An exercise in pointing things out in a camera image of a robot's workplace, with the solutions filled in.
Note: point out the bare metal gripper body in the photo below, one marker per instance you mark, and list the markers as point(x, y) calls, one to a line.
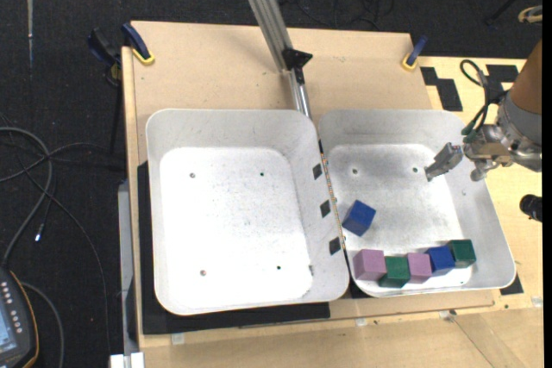
point(496, 146)

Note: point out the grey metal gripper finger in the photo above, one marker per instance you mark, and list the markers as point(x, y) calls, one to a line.
point(480, 171)
point(445, 161)

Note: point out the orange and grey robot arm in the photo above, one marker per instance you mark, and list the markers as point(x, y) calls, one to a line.
point(528, 86)

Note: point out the white plastic tray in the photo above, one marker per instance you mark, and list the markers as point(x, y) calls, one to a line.
point(409, 202)
point(233, 220)

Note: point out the green cube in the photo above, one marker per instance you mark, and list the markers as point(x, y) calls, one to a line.
point(462, 253)
point(397, 269)

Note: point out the blue cube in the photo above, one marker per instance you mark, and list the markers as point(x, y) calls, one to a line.
point(359, 217)
point(440, 259)

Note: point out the purple cube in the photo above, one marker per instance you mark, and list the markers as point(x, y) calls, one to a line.
point(369, 265)
point(419, 267)

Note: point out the pale wood board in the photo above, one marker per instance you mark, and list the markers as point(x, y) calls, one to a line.
point(215, 73)

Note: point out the black cylinder on white bracket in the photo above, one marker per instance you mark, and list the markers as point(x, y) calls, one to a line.
point(531, 207)

